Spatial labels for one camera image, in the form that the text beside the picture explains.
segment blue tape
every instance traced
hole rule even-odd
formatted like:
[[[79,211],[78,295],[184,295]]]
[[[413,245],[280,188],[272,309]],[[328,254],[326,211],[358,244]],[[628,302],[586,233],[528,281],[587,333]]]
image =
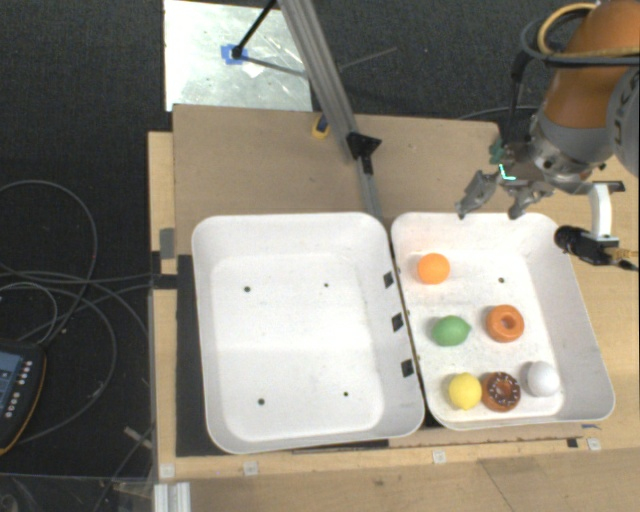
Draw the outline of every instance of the blue tape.
[[[238,65],[238,64],[242,64],[243,60],[242,59],[247,59],[249,58],[249,52],[247,51],[246,48],[242,49],[242,58],[240,59],[234,59],[231,56],[231,52],[233,51],[233,49],[236,47],[235,44],[225,44],[223,46],[220,47],[220,53],[222,54],[222,58],[224,59],[226,64],[230,64],[230,65]]]

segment orange ball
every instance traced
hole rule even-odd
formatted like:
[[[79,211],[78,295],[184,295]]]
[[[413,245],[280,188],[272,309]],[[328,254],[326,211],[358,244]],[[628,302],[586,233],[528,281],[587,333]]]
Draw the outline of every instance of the orange ball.
[[[426,284],[442,283],[450,271],[449,260],[437,252],[426,254],[418,262],[418,277]]]

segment toy orange fruit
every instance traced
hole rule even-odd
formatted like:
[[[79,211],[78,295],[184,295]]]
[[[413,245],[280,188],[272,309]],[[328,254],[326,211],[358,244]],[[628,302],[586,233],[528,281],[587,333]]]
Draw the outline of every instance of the toy orange fruit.
[[[489,336],[501,343],[507,343],[522,336],[524,319],[516,308],[502,304],[489,312],[486,326]]]
[[[442,283],[450,271],[449,260],[437,252],[426,254],[418,261],[418,277],[425,284]]]

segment black floor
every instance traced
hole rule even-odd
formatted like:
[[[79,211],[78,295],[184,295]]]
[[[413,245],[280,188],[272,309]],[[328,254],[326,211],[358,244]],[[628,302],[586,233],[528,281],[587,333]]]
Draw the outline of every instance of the black floor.
[[[447,118],[506,106],[520,29],[564,3],[315,2],[338,64],[397,48],[345,69],[356,112]],[[0,3],[0,189],[19,180],[47,180],[77,194],[99,236],[93,278],[150,272],[146,135],[170,129],[162,24],[161,0]],[[549,76],[532,65],[522,103],[538,104]],[[33,183],[4,190],[0,216],[2,263],[23,271],[86,275],[92,262],[90,224],[65,191]],[[5,275],[0,287],[21,280]],[[108,286],[117,290],[147,282],[142,277]],[[15,339],[46,322],[43,294],[0,295],[0,337]],[[102,296],[94,286],[86,295]],[[72,299],[56,297],[64,314]],[[146,320],[146,291],[124,297]],[[104,394],[77,420],[0,457],[0,473],[108,477],[135,448],[124,429],[149,428],[146,336],[113,299],[99,307],[118,347]],[[102,389],[110,347],[108,327],[97,313],[87,309],[70,318],[49,349],[42,399],[24,439],[65,420]],[[140,448],[121,475],[143,476],[149,461],[149,451]]]

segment black device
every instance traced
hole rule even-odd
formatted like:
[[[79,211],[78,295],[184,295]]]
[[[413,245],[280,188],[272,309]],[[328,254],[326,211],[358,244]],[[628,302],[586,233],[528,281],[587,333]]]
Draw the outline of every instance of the black device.
[[[0,340],[0,455],[18,441],[36,407],[47,359],[33,343]]]

